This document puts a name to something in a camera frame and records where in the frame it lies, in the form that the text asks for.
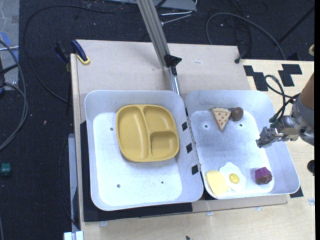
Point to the yellow divided plate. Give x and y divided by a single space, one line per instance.
136 134

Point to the white plastic tray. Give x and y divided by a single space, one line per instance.
140 184
230 149

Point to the purple toy cupcake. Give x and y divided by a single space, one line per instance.
263 176

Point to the brown toy ball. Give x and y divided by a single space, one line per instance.
237 114

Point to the yellow toy cheese slice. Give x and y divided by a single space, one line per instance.
216 182

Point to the pale wood board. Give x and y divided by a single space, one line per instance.
120 69

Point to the black cylinder on white bracket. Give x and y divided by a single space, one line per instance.
311 166

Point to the toy fried egg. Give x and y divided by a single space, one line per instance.
233 177

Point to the thin black and white rod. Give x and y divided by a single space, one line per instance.
193 139

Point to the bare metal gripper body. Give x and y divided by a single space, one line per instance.
287 130

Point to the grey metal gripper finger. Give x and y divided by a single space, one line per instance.
262 137
270 137

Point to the toy pie slice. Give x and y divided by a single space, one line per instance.
221 117

